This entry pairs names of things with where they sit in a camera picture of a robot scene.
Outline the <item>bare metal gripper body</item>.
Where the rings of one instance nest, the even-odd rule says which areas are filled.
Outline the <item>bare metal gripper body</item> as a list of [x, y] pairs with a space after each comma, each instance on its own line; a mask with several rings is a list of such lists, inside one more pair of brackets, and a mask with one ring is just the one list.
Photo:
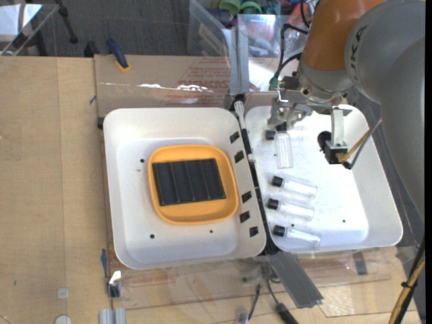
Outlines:
[[272, 99], [267, 125], [270, 128], [276, 128], [286, 123], [287, 128], [291, 129], [297, 122], [302, 121], [313, 112], [331, 115], [336, 110], [340, 110], [343, 116], [347, 116], [352, 108], [343, 108], [339, 99], [336, 99], [335, 102], [332, 100], [313, 101], [298, 90], [279, 90], [277, 96]]

